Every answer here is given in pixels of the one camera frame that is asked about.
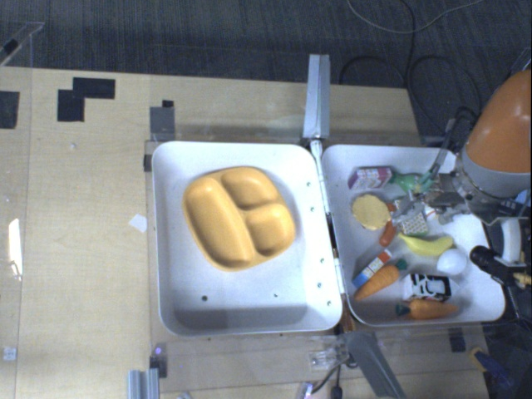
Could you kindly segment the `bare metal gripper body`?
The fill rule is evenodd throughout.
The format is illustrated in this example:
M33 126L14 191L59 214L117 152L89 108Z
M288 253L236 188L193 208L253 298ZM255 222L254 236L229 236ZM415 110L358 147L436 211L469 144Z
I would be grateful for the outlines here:
M459 171L439 174L425 194L424 202L439 214L469 214L474 182Z

